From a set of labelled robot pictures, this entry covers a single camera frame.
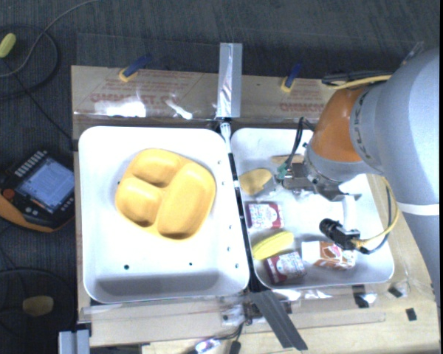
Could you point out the yellow potato toy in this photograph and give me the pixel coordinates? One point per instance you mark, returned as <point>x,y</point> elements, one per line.
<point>253,181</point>

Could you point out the tan potato toy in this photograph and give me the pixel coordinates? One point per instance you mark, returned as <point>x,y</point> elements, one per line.
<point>38,305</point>

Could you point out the orange and white carton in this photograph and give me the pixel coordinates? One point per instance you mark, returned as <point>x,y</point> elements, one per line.
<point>328,258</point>

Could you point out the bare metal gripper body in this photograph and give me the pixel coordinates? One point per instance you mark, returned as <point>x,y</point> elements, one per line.
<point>299,177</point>

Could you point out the black cylinder on white bracket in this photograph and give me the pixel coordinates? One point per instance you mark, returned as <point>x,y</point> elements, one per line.
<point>336,231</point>

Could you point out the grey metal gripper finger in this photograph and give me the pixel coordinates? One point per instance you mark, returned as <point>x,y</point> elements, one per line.
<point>268,187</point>

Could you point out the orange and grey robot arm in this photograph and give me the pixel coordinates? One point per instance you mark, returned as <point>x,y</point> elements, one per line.
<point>402,124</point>

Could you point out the red and white carton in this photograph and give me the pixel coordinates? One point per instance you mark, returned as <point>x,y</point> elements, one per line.
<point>264,216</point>
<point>285,267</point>

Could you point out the yellow divided plate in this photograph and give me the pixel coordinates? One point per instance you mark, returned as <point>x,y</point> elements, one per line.
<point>170,194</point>

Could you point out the brown cardboard board, red print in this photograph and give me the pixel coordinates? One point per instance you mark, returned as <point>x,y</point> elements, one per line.
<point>162,94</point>

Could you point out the white plastic tray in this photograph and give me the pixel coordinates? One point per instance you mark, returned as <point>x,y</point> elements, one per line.
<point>162,267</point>
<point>317,278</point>

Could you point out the yellow-green oval toy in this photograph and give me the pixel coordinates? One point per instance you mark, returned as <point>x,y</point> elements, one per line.
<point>6,45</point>

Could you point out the yellow corn cob toy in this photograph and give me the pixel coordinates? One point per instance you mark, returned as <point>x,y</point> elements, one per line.
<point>273,245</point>

